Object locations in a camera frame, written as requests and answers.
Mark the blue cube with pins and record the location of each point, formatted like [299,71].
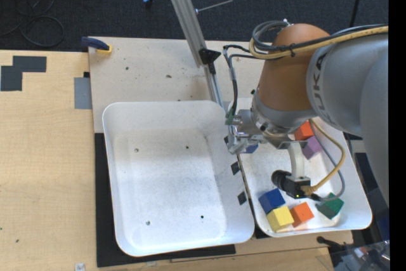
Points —
[271,200]
[252,148]

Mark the green cube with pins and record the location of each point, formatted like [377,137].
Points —
[330,207]

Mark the orange cube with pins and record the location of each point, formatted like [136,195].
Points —
[304,130]
[302,214]

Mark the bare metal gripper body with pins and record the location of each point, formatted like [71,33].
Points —
[249,123]

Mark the purple cube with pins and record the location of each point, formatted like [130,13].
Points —
[312,147]

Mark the white plastic tray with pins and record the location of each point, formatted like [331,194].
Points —
[171,181]
[264,171]

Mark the yellow cube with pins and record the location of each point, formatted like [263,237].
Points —
[279,218]

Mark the pale wood board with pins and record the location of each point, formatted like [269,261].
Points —
[142,73]

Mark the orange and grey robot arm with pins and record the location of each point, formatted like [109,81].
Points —
[342,82]

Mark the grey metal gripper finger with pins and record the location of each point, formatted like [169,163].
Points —
[234,145]
[245,142]

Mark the black cylinder on white bracket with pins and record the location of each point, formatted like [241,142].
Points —
[296,162]

